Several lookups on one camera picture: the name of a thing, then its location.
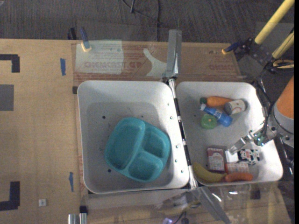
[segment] sausage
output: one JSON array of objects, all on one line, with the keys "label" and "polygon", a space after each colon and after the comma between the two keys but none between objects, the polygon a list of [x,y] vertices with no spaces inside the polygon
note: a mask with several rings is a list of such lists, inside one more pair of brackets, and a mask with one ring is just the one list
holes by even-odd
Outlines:
[{"label": "sausage", "polygon": [[232,173],[224,177],[226,182],[251,181],[253,175],[250,173]]}]

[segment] white can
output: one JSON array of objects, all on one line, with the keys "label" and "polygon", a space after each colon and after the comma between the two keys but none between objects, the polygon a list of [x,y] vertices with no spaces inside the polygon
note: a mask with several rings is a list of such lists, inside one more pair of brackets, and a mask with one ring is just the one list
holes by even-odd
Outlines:
[{"label": "white can", "polygon": [[228,114],[237,114],[246,110],[247,105],[246,102],[242,99],[236,99],[230,102],[227,102],[224,105],[224,111]]}]

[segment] gray square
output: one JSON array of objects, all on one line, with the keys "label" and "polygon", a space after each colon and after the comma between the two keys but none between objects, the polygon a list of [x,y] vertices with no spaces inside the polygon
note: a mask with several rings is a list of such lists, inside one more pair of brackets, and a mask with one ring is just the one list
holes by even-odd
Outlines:
[{"label": "gray square", "polygon": [[0,111],[14,110],[14,85],[0,84]]}]

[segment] wooden surface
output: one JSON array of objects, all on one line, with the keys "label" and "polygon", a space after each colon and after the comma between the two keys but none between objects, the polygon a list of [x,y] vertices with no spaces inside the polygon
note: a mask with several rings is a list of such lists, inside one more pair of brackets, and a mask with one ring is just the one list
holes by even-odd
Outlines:
[{"label": "wooden surface", "polygon": [[[77,96],[72,93],[72,44],[76,43],[0,39],[0,54],[18,54],[21,60],[20,73],[11,73],[11,63],[0,61],[0,84],[14,85],[14,111],[0,112],[0,202],[9,199],[10,182],[21,183],[19,208],[0,211],[0,223],[67,223],[69,213],[79,212],[83,188],[79,180],[81,150],[77,140]],[[60,69],[61,58],[66,61],[65,76]],[[248,223],[290,223],[279,190],[273,188],[272,193],[278,196],[276,202],[257,205],[249,201],[245,209],[229,213],[241,213],[249,218]],[[47,199],[47,206],[38,207],[39,199]],[[172,217],[179,214],[173,208],[160,212],[152,206],[141,206],[93,210],[88,219],[95,224],[160,224],[166,213]],[[190,211],[190,221],[220,223],[203,207]]]}]

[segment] yellow pole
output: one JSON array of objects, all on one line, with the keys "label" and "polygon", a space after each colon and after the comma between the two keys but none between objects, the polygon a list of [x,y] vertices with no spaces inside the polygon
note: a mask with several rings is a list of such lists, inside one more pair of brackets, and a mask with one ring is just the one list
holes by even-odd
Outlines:
[{"label": "yellow pole", "polygon": [[272,53],[273,58],[279,59],[293,44],[295,40],[295,30],[288,35],[284,42]]},{"label": "yellow pole", "polygon": [[260,31],[260,33],[255,38],[255,43],[260,45],[266,39],[266,37],[270,34],[270,32],[276,27],[276,25],[280,22],[280,20],[284,17],[284,15],[290,10],[290,8],[294,5],[295,0],[284,0],[284,2],[280,5],[274,15],[270,18],[264,28]]}]

